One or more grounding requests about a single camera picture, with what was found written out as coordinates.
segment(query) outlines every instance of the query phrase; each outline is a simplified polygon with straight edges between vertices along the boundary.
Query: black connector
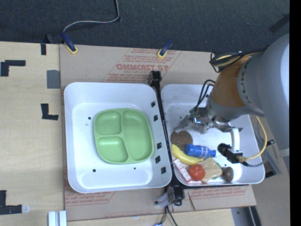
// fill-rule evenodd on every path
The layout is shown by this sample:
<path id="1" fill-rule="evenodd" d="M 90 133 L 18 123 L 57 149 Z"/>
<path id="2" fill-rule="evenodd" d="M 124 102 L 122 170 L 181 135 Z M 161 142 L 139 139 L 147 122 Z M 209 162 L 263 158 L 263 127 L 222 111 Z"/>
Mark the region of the black connector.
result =
<path id="1" fill-rule="evenodd" d="M 224 144 L 224 143 L 219 144 L 217 147 L 217 150 L 220 152 L 220 154 L 225 156 L 228 161 L 230 161 L 231 163 L 240 163 L 240 161 L 238 160 L 237 157 L 242 156 L 243 153 L 242 152 L 233 152 L 230 149 L 231 149 L 231 146 Z"/>

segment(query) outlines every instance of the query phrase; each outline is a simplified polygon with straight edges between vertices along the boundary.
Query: cardboard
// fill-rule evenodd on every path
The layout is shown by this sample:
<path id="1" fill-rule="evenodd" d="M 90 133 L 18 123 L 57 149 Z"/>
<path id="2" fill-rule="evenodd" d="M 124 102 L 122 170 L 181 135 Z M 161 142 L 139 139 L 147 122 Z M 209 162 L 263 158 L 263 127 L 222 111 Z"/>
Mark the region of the cardboard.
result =
<path id="1" fill-rule="evenodd" d="M 145 83 L 150 71 L 161 71 L 161 86 L 202 84 L 215 80 L 217 73 L 209 64 L 210 53 L 168 50 L 163 59 L 158 50 L 77 45 L 72 55 L 60 45 L 62 129 L 64 161 L 64 198 L 68 221 L 137 216 L 162 213 L 153 199 L 161 196 L 163 188 L 80 194 L 71 189 L 67 179 L 64 124 L 64 88 L 72 82 L 130 82 Z M 186 189 L 181 206 L 174 212 L 254 206 L 256 200 L 251 186 L 208 187 Z"/>

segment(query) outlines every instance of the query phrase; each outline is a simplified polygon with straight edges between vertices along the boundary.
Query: black carpet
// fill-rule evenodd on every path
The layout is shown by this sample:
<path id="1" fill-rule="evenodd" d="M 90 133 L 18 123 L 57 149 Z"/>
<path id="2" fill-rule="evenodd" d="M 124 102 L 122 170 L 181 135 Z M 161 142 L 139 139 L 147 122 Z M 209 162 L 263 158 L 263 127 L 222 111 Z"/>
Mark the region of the black carpet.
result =
<path id="1" fill-rule="evenodd" d="M 289 32 L 290 0 L 118 0 L 121 19 L 78 24 L 75 44 L 238 52 L 264 48 Z M 56 43 L 79 20 L 115 18 L 114 0 L 1 0 L 0 41 Z"/>

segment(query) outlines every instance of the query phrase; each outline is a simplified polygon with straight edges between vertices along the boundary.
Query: yellow cable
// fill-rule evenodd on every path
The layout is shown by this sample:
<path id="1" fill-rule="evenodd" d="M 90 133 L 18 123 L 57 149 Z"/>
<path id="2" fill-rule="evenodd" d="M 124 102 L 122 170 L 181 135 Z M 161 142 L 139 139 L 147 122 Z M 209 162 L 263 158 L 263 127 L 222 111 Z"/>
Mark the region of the yellow cable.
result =
<path id="1" fill-rule="evenodd" d="M 257 121 L 258 121 L 258 123 L 259 123 L 259 125 L 260 125 L 260 127 L 263 131 L 263 136 L 264 136 L 263 148 L 256 155 L 251 156 L 251 157 L 238 156 L 237 159 L 239 160 L 239 162 L 248 161 L 248 160 L 251 160 L 251 159 L 254 159 L 254 158 L 260 156 L 264 152 L 265 148 L 267 147 L 267 142 L 268 142 L 267 133 L 265 132 L 265 129 L 262 125 L 262 122 L 260 121 L 258 116 L 256 116 L 256 119 L 257 119 Z"/>

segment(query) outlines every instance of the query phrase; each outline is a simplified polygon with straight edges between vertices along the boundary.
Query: yellow banana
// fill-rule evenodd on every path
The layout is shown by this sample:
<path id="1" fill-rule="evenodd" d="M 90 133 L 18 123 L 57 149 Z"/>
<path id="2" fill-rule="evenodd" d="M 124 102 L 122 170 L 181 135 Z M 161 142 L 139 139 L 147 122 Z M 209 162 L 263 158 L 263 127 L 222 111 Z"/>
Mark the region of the yellow banana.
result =
<path id="1" fill-rule="evenodd" d="M 203 161 L 203 158 L 197 158 L 193 156 L 186 155 L 178 146 L 175 144 L 171 145 L 171 151 L 175 158 L 179 159 L 180 162 L 186 164 L 186 165 L 194 165 L 197 164 L 200 161 Z"/>

